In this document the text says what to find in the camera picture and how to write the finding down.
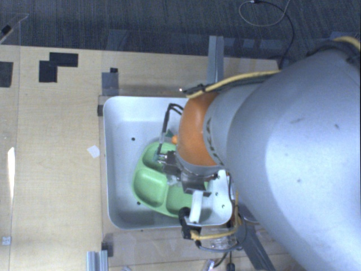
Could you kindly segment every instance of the dark gray carpet floor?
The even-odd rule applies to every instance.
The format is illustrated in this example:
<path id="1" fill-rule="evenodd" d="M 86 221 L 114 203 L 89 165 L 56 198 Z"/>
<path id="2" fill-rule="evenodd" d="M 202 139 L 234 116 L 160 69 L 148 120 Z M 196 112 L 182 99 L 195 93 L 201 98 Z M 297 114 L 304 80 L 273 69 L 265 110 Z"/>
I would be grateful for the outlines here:
<path id="1" fill-rule="evenodd" d="M 253 27 L 238 14 L 244 1 L 0 0 L 0 13 L 29 13 L 23 45 L 206 55 L 209 35 L 219 35 L 226 38 L 229 56 L 282 55 L 292 38 L 288 19 Z M 287 2 L 265 1 L 281 8 Z M 281 15 L 269 5 L 245 5 L 243 10 L 256 23 Z M 326 38 L 360 33 L 360 0 L 292 0 L 287 14 L 294 25 L 291 61 Z"/>

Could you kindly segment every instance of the white wire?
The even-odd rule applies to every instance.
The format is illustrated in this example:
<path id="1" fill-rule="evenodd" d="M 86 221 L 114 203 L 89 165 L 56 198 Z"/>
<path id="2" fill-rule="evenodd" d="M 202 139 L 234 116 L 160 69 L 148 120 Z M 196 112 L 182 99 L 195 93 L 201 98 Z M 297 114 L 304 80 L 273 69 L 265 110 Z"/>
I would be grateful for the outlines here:
<path id="1" fill-rule="evenodd" d="M 249 20 L 247 20 L 247 19 L 242 15 L 241 8 L 242 8 L 245 4 L 247 4 L 247 3 L 255 4 L 255 1 L 254 1 L 254 0 L 250 0 L 250 1 L 243 2 L 243 3 L 239 6 L 239 8 L 238 8 L 238 12 L 239 12 L 239 15 L 241 16 L 241 18 L 242 18 L 245 22 L 247 22 L 248 24 L 250 24 L 250 25 L 252 25 L 252 26 L 269 27 L 269 26 L 274 26 L 274 25 L 280 23 L 280 22 L 283 20 L 283 18 L 284 18 L 285 14 L 286 14 L 286 11 L 287 11 L 287 8 L 288 8 L 290 2 L 291 2 L 291 0 L 288 0 L 288 1 L 287 1 L 286 6 L 284 7 L 284 10 L 283 10 L 283 13 L 282 13 L 281 17 L 280 17 L 276 22 L 273 22 L 273 23 L 271 23 L 271 24 L 255 24 L 255 23 L 252 23 L 252 22 L 250 22 Z"/>

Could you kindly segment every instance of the wooden table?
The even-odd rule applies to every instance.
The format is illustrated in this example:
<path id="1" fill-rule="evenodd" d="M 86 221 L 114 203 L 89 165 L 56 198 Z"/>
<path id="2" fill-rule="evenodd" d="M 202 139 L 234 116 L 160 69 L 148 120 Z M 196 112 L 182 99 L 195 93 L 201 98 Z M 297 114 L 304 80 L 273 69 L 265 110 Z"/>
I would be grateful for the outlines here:
<path id="1" fill-rule="evenodd" d="M 140 89 L 138 93 L 142 93 L 143 89 L 147 94 L 152 91 L 158 94 L 163 89 L 169 93 L 205 81 L 207 57 L 1 47 L 0 61 L 14 62 L 14 73 L 19 71 L 20 83 L 15 80 L 10 88 L 0 89 L 1 119 L 12 120 L 15 125 L 17 120 L 17 128 L 10 130 L 11 137 L 16 138 L 12 142 L 16 150 L 16 176 L 10 224 L 7 222 L 11 222 L 11 212 L 4 207 L 9 206 L 9 198 L 0 197 L 0 226 L 3 222 L 8 226 L 0 227 L 1 235 L 11 235 L 12 242 L 9 247 L 0 248 L 0 270 L 85 270 L 86 253 L 100 251 L 103 223 L 107 224 L 100 158 L 93 158 L 87 151 L 91 146 L 102 147 L 96 111 L 102 94 L 102 72 L 118 68 L 125 92 Z M 58 67 L 57 83 L 40 83 L 39 61 L 49 60 L 50 52 L 77 53 L 78 67 Z M 275 68 L 276 63 L 271 60 L 224 61 L 225 76 Z M 17 95 L 19 104 L 14 106 L 9 101 L 17 100 Z M 9 130 L 0 129 L 0 135 L 5 131 Z M 7 147 L 0 149 L 2 164 L 6 163 Z M 8 184 L 0 182 L 2 194 L 7 194 Z M 127 256 L 143 243 L 158 248 L 169 234 L 175 234 L 168 229 L 144 230 L 141 236 L 137 233 L 140 231 L 114 232 L 124 241 Z M 129 236 L 135 239 L 126 241 Z M 294 262 L 276 242 L 270 239 L 262 242 L 277 270 Z M 132 271 L 201 270 L 204 258 L 184 261 L 183 251 L 179 250 L 179 260 L 173 262 L 166 259 L 154 262 L 152 252 L 144 252 L 141 260 L 133 256 L 127 264 Z M 238 268 L 253 270 L 243 252 L 235 256 Z M 121 270 L 122 262 L 112 260 L 114 267 L 110 270 Z M 225 265 L 218 269 L 225 270 Z"/>

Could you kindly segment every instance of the green plate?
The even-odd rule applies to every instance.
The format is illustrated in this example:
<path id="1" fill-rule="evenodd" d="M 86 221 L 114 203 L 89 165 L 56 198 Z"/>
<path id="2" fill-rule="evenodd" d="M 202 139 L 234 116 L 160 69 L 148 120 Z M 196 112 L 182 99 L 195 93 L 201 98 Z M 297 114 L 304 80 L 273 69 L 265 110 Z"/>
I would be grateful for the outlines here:
<path id="1" fill-rule="evenodd" d="M 178 218 L 178 211 L 183 207 L 190 208 L 192 195 L 185 194 L 182 187 L 169 186 L 162 165 L 153 161 L 159 143 L 151 143 L 146 147 L 137 163 L 131 184 L 136 199 L 150 209 L 164 215 Z M 162 152 L 174 151 L 175 145 L 164 143 Z"/>

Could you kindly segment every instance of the yellow cable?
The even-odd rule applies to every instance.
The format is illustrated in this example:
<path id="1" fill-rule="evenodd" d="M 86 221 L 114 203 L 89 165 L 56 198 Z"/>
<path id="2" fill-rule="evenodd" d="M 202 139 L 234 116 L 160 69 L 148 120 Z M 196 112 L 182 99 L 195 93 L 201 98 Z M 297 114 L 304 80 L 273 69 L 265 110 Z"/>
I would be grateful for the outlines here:
<path id="1" fill-rule="evenodd" d="M 207 86 L 205 88 L 205 91 L 203 90 L 199 90 L 195 93 L 186 95 L 187 98 L 196 98 L 199 97 L 200 95 L 210 92 L 214 89 L 220 88 L 223 85 L 227 85 L 231 82 L 234 81 L 238 81 L 238 80 L 242 80 L 242 79 L 246 79 L 246 78 L 255 78 L 255 77 L 259 77 L 259 76 L 265 76 L 265 75 L 274 75 L 276 73 L 280 72 L 279 70 L 275 70 L 275 71 L 257 71 L 257 72 L 251 72 L 251 73 L 243 73 L 241 75 L 235 75 L 235 76 L 231 76 L 229 78 L 226 78 L 224 80 L 221 80 L 219 82 L 216 82 L 215 84 L 212 84 L 210 86 Z"/>
<path id="2" fill-rule="evenodd" d="M 230 236 L 237 232 L 238 227 L 242 225 L 242 221 L 238 216 L 238 191 L 236 192 L 236 206 L 235 206 L 234 215 L 235 215 L 235 226 L 232 230 L 224 233 L 210 234 L 210 235 L 200 235 L 197 231 L 191 230 L 191 239 L 193 239 L 194 241 L 218 239 L 225 236 Z"/>
<path id="3" fill-rule="evenodd" d="M 347 43 L 355 46 L 358 49 L 358 51 L 361 51 L 360 42 L 354 37 L 341 36 L 341 37 L 335 38 L 334 41 L 347 42 Z"/>

